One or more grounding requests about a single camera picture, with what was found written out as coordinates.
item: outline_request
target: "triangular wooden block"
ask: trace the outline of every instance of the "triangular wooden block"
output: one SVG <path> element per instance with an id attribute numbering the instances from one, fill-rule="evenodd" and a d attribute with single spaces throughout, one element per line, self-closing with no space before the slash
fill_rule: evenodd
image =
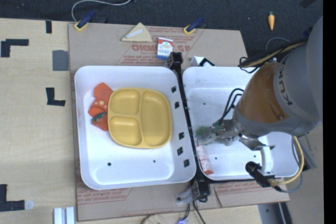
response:
<path id="1" fill-rule="evenodd" d="M 152 42 L 152 36 L 142 23 L 138 23 L 121 41 Z"/>

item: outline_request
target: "cardboard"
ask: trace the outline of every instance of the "cardboard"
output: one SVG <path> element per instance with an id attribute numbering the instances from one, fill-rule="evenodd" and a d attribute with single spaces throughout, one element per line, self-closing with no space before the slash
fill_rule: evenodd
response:
<path id="1" fill-rule="evenodd" d="M 175 202 L 176 195 L 187 190 L 189 183 L 93 190 L 80 176 L 77 138 L 76 101 L 73 77 L 88 65 L 162 66 L 165 60 L 156 57 L 158 37 L 174 41 L 174 51 L 180 51 L 182 69 L 192 66 L 193 56 L 202 56 L 217 66 L 237 66 L 246 52 L 239 31 L 196 29 L 190 36 L 182 28 L 147 26 L 153 42 L 122 42 L 121 38 L 134 26 L 88 24 L 81 33 L 68 24 L 71 73 L 72 116 L 75 142 L 76 193 L 78 221 L 139 216 L 165 212 L 183 212 L 186 205 Z M 199 209 L 255 205 L 289 200 L 288 194 L 264 189 L 256 182 L 211 184 L 208 201 Z"/>

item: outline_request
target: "carrot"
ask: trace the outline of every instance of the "carrot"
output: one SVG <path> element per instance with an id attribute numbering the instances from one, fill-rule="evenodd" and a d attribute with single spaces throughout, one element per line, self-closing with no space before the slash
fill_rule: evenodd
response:
<path id="1" fill-rule="evenodd" d="M 274 21 L 275 21 L 275 16 L 274 16 L 273 12 L 269 12 L 269 15 L 268 15 L 268 24 L 269 24 L 269 28 L 271 29 L 271 31 L 274 28 Z"/>

